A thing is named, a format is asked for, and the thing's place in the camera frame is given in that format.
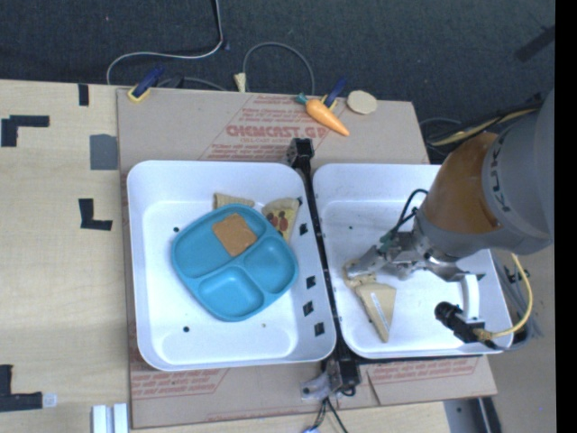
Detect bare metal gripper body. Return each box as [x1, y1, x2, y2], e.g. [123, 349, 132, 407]
[380, 231, 486, 283]

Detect beige sandwich wedge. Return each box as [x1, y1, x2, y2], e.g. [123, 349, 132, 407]
[353, 282, 398, 345]

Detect white plastic tray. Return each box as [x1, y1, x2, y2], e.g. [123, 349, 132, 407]
[311, 163, 516, 361]
[126, 160, 338, 373]

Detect yellow pizza slice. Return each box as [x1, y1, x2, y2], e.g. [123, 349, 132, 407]
[261, 196, 302, 244]

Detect orange toast slice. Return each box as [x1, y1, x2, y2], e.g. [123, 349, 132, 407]
[211, 212, 259, 258]

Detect blue divided plate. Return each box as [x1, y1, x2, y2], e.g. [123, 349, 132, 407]
[169, 203, 300, 323]

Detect tan bread slice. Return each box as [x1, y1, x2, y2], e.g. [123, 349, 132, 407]
[212, 191, 256, 212]

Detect orange carrot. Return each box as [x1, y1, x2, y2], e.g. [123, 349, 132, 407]
[295, 92, 351, 138]

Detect round beige biscuit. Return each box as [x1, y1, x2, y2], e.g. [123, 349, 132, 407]
[345, 88, 379, 115]

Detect brown cardboard board red print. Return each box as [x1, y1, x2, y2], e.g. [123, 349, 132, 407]
[115, 87, 499, 430]

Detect black cylinder on white bracket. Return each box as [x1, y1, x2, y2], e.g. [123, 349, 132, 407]
[434, 272, 489, 345]

